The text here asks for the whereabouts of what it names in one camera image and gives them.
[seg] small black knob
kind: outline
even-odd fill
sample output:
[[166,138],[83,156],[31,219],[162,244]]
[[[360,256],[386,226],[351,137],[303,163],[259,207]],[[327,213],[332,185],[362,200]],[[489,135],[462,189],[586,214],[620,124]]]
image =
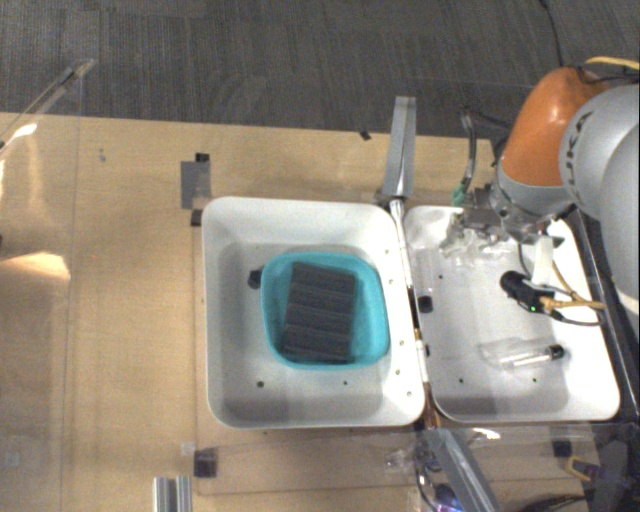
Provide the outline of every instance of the small black knob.
[[431,313],[433,311],[433,299],[429,295],[418,297],[418,311],[420,313]]
[[249,272],[249,279],[247,279],[247,284],[249,288],[252,290],[257,290],[260,288],[260,281],[262,280],[262,269],[252,270]]
[[196,478],[218,476],[218,454],[215,448],[196,450],[193,455],[193,476]]

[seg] sponge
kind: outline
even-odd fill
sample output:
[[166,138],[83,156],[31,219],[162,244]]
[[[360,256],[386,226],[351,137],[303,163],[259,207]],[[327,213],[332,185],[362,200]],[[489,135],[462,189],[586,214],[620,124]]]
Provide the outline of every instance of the sponge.
[[356,278],[294,262],[280,353],[293,362],[348,364]]

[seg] gray robot arm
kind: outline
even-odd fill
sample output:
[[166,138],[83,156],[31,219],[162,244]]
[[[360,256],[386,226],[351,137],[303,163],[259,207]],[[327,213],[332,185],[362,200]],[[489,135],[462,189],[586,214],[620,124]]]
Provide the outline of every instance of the gray robot arm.
[[560,174],[575,204],[600,221],[607,260],[638,335],[639,86],[613,88],[576,113],[560,147]]

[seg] yellow cable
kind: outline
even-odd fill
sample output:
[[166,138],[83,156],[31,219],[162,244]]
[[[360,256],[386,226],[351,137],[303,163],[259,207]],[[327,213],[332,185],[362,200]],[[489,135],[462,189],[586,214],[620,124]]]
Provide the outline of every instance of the yellow cable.
[[560,281],[560,284],[562,285],[562,287],[567,291],[567,293],[573,299],[572,302],[569,302],[567,304],[572,304],[573,306],[588,306],[588,307],[590,307],[592,309],[605,309],[605,305],[602,302],[597,302],[597,301],[591,301],[591,300],[584,299],[583,297],[581,297],[578,294],[578,292],[573,290],[573,288],[571,288],[571,286],[569,286],[569,283],[567,283],[567,280],[564,278],[564,276],[560,273],[560,269],[558,268],[558,265],[556,265],[555,261],[552,262],[552,266],[553,266],[553,272],[556,274],[556,277],[558,278],[558,281]]
[[640,71],[640,63],[635,60],[619,59],[618,57],[591,57],[585,64],[611,64],[612,66],[624,66],[625,68]]
[[577,308],[577,307],[588,307],[591,309],[604,309],[605,306],[602,302],[597,301],[579,301],[579,300],[569,300],[569,301],[561,301],[555,300],[551,297],[540,297],[540,302],[544,306],[545,311],[551,312],[554,309],[562,309],[562,308]]

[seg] orange robot part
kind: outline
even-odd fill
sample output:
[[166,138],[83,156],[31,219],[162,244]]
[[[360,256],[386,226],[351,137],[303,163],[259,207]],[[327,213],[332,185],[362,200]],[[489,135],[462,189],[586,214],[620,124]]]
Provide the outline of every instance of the orange robot part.
[[562,186],[558,164],[562,136],[580,107],[608,89],[605,82],[589,83],[596,78],[584,70],[562,67],[536,85],[502,155],[502,169],[509,178],[523,185]]

